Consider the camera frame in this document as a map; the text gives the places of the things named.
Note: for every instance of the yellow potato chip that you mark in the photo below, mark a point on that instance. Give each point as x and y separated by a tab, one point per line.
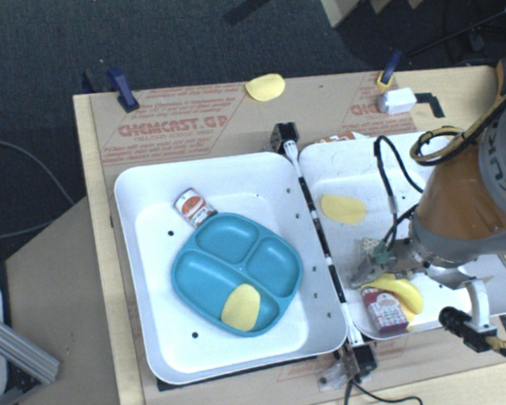
241	308
265	87
342	208

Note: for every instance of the small white box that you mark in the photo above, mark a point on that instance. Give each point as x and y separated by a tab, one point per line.
397	101

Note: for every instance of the brown cardboard board, red print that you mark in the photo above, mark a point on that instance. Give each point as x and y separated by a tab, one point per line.
209	125

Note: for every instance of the black cylinder on white bracket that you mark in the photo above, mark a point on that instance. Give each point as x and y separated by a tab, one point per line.
478	303

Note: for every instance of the orange and white packet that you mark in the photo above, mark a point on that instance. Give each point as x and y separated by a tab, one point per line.
340	137

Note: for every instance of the thin black and white rod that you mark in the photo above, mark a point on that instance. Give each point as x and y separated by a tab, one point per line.
315	222

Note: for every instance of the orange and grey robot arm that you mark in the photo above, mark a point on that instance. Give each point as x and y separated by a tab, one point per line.
460	202

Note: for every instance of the small can with red label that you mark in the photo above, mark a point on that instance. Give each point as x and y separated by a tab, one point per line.
194	207

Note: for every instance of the yellow banana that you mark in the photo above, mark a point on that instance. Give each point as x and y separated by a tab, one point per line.
404	291

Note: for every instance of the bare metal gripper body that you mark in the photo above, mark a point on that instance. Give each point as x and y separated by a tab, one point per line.
400	258

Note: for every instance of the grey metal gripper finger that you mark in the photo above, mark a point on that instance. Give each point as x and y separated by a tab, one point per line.
363	273

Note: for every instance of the red and white carton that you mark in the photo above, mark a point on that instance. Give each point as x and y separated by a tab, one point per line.
385	313

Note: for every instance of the blue divided plate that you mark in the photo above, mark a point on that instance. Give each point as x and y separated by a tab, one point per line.
223	263

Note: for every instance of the white plastic tray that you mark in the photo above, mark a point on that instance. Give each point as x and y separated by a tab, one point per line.
348	164
164	296

